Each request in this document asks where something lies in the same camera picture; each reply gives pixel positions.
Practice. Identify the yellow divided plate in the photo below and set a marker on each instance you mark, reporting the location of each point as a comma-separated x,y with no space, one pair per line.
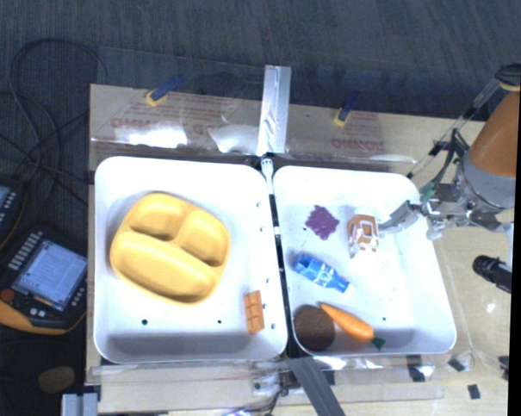
172,250

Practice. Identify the brown round doughnut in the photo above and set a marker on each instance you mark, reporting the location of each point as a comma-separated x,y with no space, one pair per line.
314,328

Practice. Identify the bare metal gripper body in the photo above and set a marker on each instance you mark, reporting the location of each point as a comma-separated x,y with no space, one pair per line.
454,211

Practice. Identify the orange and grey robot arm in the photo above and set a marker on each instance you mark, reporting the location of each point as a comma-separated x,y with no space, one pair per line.
496,140

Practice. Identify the black cylinder on white bracket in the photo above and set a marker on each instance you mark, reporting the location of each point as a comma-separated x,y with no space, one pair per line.
492,268

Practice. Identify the white plastic tray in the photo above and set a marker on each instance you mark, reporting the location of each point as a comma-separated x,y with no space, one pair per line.
403,295
194,338

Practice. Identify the orange biscuit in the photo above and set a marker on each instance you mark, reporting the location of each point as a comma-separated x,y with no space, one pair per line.
254,312

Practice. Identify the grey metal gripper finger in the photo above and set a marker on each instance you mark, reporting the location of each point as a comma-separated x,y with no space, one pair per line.
393,226
407,210

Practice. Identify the purple grapes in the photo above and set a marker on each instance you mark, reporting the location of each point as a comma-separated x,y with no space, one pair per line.
322,223

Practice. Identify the orange and white carton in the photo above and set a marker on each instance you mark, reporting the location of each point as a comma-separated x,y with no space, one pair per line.
362,235

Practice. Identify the blue bottle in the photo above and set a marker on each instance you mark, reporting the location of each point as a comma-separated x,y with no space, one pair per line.
320,273

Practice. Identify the brown cardboard board red print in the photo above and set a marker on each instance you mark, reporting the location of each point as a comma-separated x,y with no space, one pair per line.
315,132

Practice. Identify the orange carrot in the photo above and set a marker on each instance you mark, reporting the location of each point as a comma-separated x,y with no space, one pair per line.
350,324

